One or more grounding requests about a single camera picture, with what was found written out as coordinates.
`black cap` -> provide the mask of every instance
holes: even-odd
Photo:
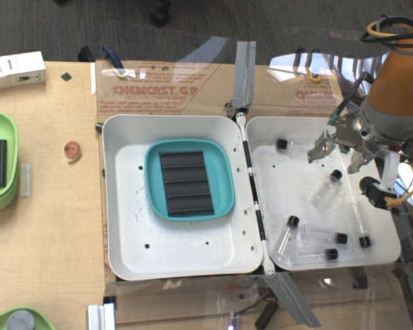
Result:
[[[338,259],[338,250],[336,248],[325,250],[324,254],[326,255],[327,261],[334,261],[335,259]]]
[[[332,176],[334,179],[339,181],[343,177],[343,174],[341,173],[340,170],[333,170],[330,176]]]
[[[276,145],[277,145],[277,149],[286,149],[288,147],[288,141],[278,139]]]
[[[341,234],[337,232],[335,234],[335,243],[345,245],[347,243],[347,234]]]
[[[360,237],[358,240],[359,240],[359,245],[361,246],[361,248],[368,248],[372,245],[372,242],[370,242],[369,236]]]
[[[291,216],[289,216],[287,226],[289,226],[291,228],[296,228],[298,226],[299,222],[300,222],[300,219],[298,219],[294,215],[291,215]]]

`white plastic tray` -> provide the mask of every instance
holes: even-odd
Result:
[[[235,204],[225,217],[168,221],[145,189],[147,149],[161,140],[196,138],[220,145],[229,160]],[[244,274],[262,262],[244,148],[237,125],[220,116],[115,115],[103,126],[108,259],[127,281]]]
[[[281,154],[275,147],[278,138],[299,140],[309,148],[324,129],[331,133],[327,118],[258,117],[248,121],[246,132],[255,171],[268,248],[272,248],[278,233],[290,215],[300,218],[299,226],[313,223],[334,228],[348,235],[346,245],[337,245],[337,261],[293,265],[290,261],[274,263],[285,270],[323,269],[328,267],[354,267],[393,263],[401,253],[401,243],[391,213],[375,208],[361,194],[359,181],[365,176],[379,179],[374,163],[362,166],[359,173],[349,175],[351,152],[342,154],[338,147],[323,159],[309,164],[306,160]],[[341,189],[327,211],[319,212],[309,198],[318,184],[334,169],[343,173]],[[369,225],[372,246],[360,248],[354,220],[348,212],[351,201],[363,202],[363,213]],[[297,247],[305,246],[297,239]]]

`gray carpet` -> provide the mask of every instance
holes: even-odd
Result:
[[[170,2],[170,22],[156,27],[149,13],[158,0],[0,0],[0,55],[41,50],[46,61],[77,61],[82,46],[102,58],[110,44],[125,60],[233,63],[236,42],[252,40],[257,64],[299,47],[366,57],[383,52],[359,42],[367,24],[382,14],[413,18],[413,0]]]

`clear plastic bottle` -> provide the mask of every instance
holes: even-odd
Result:
[[[338,187],[340,186],[340,179],[343,176],[340,170],[333,170],[333,172],[324,178],[316,191],[312,194],[310,202],[319,210],[326,209],[330,202],[335,198]]]
[[[300,219],[294,215],[289,216],[288,222],[280,231],[277,242],[274,244],[271,256],[276,261],[287,259],[290,247],[298,234],[298,223]]]
[[[279,153],[300,160],[307,160],[308,152],[312,149],[312,144],[299,140],[284,140],[281,138],[277,140],[275,146]]]
[[[292,265],[325,263],[338,259],[336,248],[304,247],[295,250],[289,257]]]
[[[368,221],[364,216],[362,203],[354,201],[350,204],[350,209],[355,222],[359,245],[361,248],[368,248],[372,245],[372,242],[370,241]]]
[[[307,240],[331,242],[345,245],[347,243],[347,234],[337,232],[326,226],[319,226],[307,223],[299,229],[300,239],[303,242]]]

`wooden table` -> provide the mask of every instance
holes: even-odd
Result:
[[[31,168],[30,196],[20,198],[18,191],[16,199],[0,210],[0,312],[31,305],[58,330],[79,330],[86,328],[87,306],[100,305],[105,292],[96,96],[91,94],[89,64],[45,64],[45,83],[0,90],[0,111],[19,130],[19,165],[29,163]],[[61,78],[66,72],[72,77],[69,81]],[[63,152],[71,140],[83,151],[73,164]],[[391,276],[388,268],[374,273],[377,278]],[[390,296],[384,299],[371,301],[371,289],[370,302],[313,307],[322,329],[410,329],[399,282],[390,277],[386,285]],[[158,302],[149,306],[158,307]],[[259,314],[244,314],[240,329],[254,329]],[[226,318],[118,327],[216,330],[226,327]],[[276,313],[269,329],[278,327],[308,329],[296,325],[285,309]]]

